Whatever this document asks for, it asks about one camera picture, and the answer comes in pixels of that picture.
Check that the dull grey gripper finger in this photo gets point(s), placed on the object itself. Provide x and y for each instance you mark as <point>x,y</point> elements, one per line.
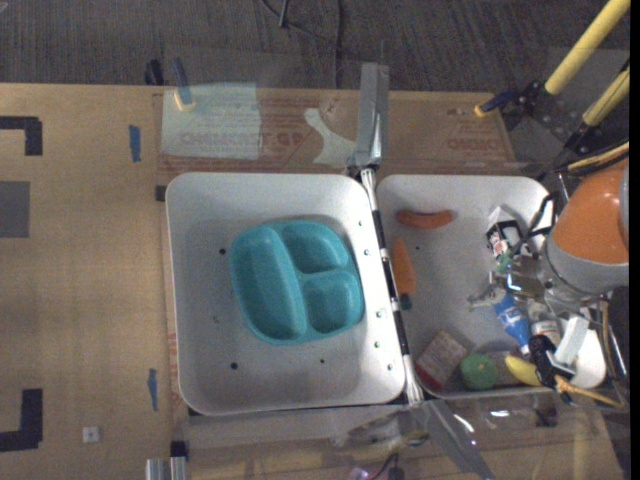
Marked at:
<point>484,297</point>

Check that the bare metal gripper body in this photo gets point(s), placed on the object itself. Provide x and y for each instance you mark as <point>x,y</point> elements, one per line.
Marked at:
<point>527,277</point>

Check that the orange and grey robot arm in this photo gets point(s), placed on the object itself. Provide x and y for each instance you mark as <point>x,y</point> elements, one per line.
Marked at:
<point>590,218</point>

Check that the blue and white bottle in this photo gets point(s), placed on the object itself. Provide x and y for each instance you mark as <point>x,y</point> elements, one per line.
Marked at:
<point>514,320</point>

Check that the white plastic tray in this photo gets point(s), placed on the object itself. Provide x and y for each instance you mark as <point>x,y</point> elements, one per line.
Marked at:
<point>450,278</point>
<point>200,318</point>

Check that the small white carton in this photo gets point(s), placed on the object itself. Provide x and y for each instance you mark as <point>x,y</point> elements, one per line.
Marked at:
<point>500,233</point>

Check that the small white can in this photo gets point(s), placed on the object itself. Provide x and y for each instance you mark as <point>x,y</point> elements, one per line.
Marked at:
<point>546,329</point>

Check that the green round toy fruit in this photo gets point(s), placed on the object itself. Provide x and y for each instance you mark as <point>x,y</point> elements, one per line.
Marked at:
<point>479,371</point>

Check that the red and beige packet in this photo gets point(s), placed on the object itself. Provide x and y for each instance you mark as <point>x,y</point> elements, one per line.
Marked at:
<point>440,358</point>

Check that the yellow banana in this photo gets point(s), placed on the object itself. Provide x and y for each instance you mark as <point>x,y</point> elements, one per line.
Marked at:
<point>521,371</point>

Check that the orange toy carrot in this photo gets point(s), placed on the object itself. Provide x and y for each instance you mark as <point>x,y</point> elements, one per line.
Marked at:
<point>403,268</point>

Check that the orange-brown toy sausage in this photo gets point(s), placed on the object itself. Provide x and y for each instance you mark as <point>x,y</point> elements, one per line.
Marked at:
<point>425,219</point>

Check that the brown cardboard board, red print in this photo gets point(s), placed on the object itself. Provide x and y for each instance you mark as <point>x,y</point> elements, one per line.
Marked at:
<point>430,133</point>

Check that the green divided plate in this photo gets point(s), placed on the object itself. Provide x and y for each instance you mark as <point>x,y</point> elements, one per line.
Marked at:
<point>280,288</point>

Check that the black cylinder on white bracket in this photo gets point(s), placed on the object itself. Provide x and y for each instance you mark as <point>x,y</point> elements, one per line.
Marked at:
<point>542,358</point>

